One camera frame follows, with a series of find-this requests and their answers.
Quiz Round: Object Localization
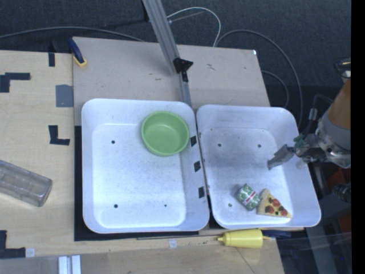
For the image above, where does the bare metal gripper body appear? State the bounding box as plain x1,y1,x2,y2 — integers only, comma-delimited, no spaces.
294,132,352,170

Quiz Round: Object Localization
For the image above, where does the white plastic tray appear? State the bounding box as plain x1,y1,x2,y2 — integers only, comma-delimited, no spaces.
196,104,322,231
80,97,211,235

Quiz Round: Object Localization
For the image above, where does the toy pizza slice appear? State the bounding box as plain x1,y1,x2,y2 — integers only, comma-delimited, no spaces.
255,188,293,219

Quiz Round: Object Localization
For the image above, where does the green and white can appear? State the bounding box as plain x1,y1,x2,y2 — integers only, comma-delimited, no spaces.
234,183,263,212

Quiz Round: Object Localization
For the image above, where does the yellow squeeze bottle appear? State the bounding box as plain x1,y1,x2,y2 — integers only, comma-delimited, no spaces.
217,228,272,249

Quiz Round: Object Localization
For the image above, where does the green bowl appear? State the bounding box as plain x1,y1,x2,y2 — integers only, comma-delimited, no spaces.
140,110,191,158

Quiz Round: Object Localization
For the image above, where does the clear plastic bottle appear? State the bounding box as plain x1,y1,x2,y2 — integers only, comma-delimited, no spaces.
0,159,54,208

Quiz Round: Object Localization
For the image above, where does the black cylinder on white bracket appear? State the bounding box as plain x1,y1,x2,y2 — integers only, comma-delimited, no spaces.
332,182,352,203

